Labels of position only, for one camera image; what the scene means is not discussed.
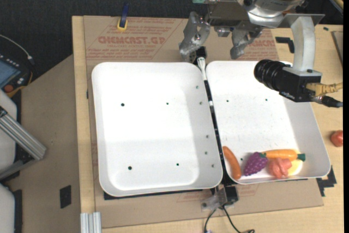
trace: empty white tray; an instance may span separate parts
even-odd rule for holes
[[[112,196],[213,188],[222,167],[199,69],[104,62],[92,71],[100,184]]]
[[[207,65],[221,145],[231,149],[242,170],[254,152],[290,148],[305,153],[306,160],[298,160],[298,167],[285,180],[327,175],[330,161],[311,104],[290,101],[258,82],[256,63],[215,61]],[[228,162],[225,165],[230,175]],[[265,168],[237,182],[276,180]]]

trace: carrot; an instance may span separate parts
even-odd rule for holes
[[[294,161],[296,159],[300,159],[301,161],[305,161],[305,154],[304,153],[297,153],[295,150],[292,149],[280,149],[280,150],[270,150],[261,152],[269,159],[275,159],[275,158],[288,158],[290,161]]]
[[[233,152],[226,146],[223,147],[223,154],[225,156],[225,158],[228,160],[230,168],[232,170],[232,177],[234,180],[238,180],[241,178],[241,167],[240,164],[238,162],[238,160],[236,159],[235,155],[233,154]]]

